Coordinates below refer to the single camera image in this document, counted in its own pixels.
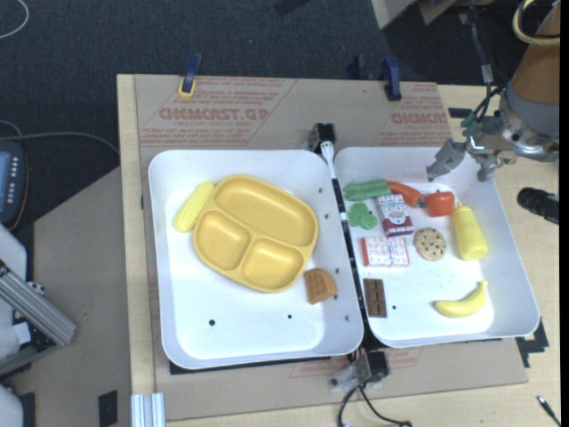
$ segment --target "red pepper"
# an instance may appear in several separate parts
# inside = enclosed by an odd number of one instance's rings
[[[388,181],[387,184],[391,193],[394,195],[401,195],[407,205],[415,207],[419,204],[422,194],[417,189],[396,181]]]
[[[423,198],[423,203],[432,217],[450,215],[454,210],[454,194],[451,191],[437,190]]]

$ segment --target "red and white box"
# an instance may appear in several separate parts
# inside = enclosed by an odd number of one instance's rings
[[[409,265],[405,238],[362,238],[365,267]]]
[[[411,216],[401,195],[385,195],[375,198],[381,226],[388,238],[413,234]]]

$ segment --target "yellow plate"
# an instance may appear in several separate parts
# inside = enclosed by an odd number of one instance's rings
[[[303,201],[248,175],[219,182],[194,230],[199,258],[225,277],[265,293],[284,291],[302,274],[318,236]]]

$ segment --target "blue clamp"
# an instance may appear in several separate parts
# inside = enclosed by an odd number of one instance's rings
[[[399,91],[399,64],[393,57],[388,57],[381,63],[381,75],[388,81],[384,88],[389,101],[401,100],[401,92]]]
[[[202,54],[195,53],[189,58],[188,70],[186,76],[180,80],[178,86],[178,96],[183,100],[190,100],[196,92],[195,76],[199,70],[200,63],[202,62]]]

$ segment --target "yellow corn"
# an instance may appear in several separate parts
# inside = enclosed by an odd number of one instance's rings
[[[190,232],[197,221],[205,201],[212,194],[215,185],[211,181],[200,183],[194,192],[189,195],[180,210],[174,217],[173,227],[179,232]]]

